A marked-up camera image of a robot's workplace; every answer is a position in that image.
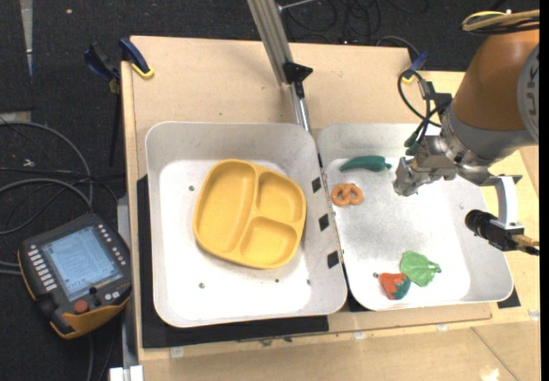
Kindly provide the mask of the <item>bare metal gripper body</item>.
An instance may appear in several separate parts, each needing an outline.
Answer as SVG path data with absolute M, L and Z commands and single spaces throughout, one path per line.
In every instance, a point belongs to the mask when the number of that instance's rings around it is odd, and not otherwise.
M 453 135 L 426 136 L 410 164 L 414 181 L 433 183 L 456 176 L 469 179 L 470 172 L 463 164 L 467 155 L 468 149 Z

